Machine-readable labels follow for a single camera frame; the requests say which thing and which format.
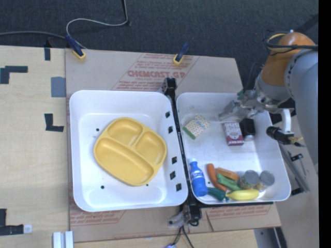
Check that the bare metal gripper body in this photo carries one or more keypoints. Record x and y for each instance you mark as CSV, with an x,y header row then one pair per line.
x,y
254,101

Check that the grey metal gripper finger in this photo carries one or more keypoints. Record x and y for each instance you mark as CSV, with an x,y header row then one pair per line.
x,y
245,113
228,110

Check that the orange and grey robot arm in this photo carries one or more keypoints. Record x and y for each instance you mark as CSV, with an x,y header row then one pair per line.
x,y
302,86

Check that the black can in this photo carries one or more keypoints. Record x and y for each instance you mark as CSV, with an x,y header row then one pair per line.
x,y
247,128

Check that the red carton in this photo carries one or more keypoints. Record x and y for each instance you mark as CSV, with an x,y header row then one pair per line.
x,y
233,134

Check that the patterned carton with green side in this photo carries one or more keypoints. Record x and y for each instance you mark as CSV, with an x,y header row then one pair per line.
x,y
197,125

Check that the white plastic tray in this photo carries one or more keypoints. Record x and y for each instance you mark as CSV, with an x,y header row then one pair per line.
x,y
227,156
85,151

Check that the thin black rod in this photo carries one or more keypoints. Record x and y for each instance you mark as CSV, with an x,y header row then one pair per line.
x,y
181,143

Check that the green labelled can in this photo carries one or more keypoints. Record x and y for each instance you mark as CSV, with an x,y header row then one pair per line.
x,y
250,178

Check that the orange carrot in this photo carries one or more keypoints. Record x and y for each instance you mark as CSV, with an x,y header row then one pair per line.
x,y
212,173

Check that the small silver can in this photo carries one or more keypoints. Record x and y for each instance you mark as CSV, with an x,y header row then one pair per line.
x,y
267,178

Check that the light green toy vegetable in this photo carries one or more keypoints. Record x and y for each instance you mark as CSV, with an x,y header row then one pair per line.
x,y
227,183

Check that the blue bottle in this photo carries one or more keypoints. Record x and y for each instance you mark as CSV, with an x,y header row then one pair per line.
x,y
198,181

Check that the yellow banana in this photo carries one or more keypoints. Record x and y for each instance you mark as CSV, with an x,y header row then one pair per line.
x,y
244,194

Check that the dark green toy vegetable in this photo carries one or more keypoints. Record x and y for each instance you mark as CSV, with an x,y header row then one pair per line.
x,y
217,193

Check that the yellow divided plate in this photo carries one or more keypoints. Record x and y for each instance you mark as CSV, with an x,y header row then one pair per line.
x,y
121,154

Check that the brown cardboard board red print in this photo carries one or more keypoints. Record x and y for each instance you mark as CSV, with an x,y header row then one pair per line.
x,y
103,68

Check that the black cylinder on white bracket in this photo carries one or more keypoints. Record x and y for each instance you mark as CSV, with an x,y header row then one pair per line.
x,y
278,134

